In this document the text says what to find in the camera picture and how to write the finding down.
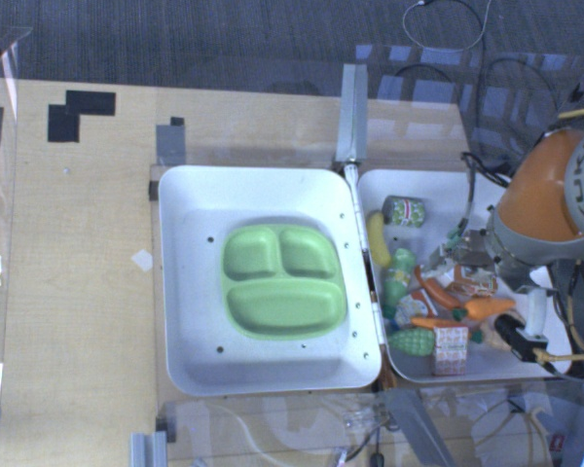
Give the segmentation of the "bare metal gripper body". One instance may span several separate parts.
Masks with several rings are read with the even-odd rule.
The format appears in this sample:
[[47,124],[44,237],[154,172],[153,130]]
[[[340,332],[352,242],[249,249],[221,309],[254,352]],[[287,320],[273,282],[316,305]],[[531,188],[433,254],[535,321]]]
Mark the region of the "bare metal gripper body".
[[469,268],[491,269],[494,265],[490,252],[492,238],[492,233],[487,229],[465,231],[452,250],[453,260]]

